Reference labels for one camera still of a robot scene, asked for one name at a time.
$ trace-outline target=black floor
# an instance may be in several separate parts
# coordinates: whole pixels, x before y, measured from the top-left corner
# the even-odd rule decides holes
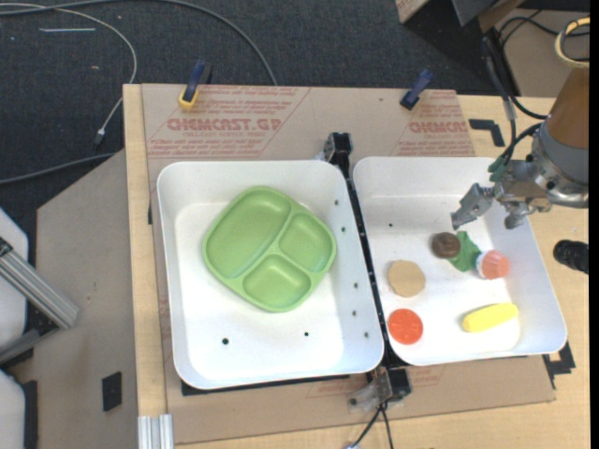
[[[0,3],[78,1],[84,0]],[[450,0],[431,0],[405,25],[394,0],[182,1],[234,22],[262,50],[282,85],[405,88],[426,67],[436,88],[495,94],[480,59],[480,30],[476,22],[461,28]],[[590,12],[590,0],[529,0],[522,7]],[[213,64],[213,83],[271,84],[247,42],[197,9],[145,1],[72,9],[115,26],[131,41],[139,59],[137,83],[183,83],[203,58]],[[97,30],[40,30],[91,26]],[[120,111],[99,148],[94,138],[131,70],[123,41],[82,17],[0,17],[0,208],[26,231],[32,247],[37,208],[99,161],[27,181],[1,180],[120,150]]]

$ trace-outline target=tan disc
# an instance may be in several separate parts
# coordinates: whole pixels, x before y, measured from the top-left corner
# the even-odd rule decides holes
[[[387,279],[393,291],[403,297],[415,296],[424,289],[424,273],[413,261],[394,261]]]

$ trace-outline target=green plate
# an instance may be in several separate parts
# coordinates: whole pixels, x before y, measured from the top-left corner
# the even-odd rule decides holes
[[[237,196],[202,242],[216,278],[257,307],[278,312],[293,310],[313,292],[336,251],[322,220],[263,186]]]

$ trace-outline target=blue clamp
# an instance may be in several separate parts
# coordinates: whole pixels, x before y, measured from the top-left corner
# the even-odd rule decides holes
[[[420,73],[418,80],[416,80],[416,83],[414,83],[412,90],[405,94],[400,101],[400,105],[406,107],[407,109],[412,109],[420,99],[419,95],[427,86],[429,86],[429,83],[431,83],[432,76],[433,74],[430,70],[422,70],[422,73]]]
[[[187,86],[179,95],[179,106],[184,109],[191,109],[199,96],[198,85],[210,83],[212,77],[212,65],[198,60],[191,72]]]

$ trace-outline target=wooden table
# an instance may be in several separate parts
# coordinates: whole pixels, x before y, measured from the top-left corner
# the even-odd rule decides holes
[[[552,100],[524,98],[522,103],[537,112],[547,113]],[[502,128],[508,128],[500,98],[465,95],[460,96],[460,104],[466,119],[494,120]],[[519,129],[533,123],[535,121],[525,116],[518,119]],[[154,276],[153,235],[148,225],[150,196],[141,87],[138,85],[124,87],[124,126],[139,415],[156,417],[168,410]],[[471,131],[471,138],[476,155],[497,156],[498,151],[492,146],[489,132]],[[520,144],[515,157],[522,158],[529,149],[530,145],[526,142]],[[552,256],[555,243],[561,239],[588,241],[589,213],[587,210],[556,207],[550,213],[531,216],[530,221],[562,307],[577,367],[572,374],[556,378],[557,400],[551,403],[392,421],[396,447],[581,449],[591,446],[589,278],[558,264]],[[342,448],[362,429],[363,426],[331,427],[184,447]],[[365,448],[387,447],[384,425],[376,424],[361,445]]]

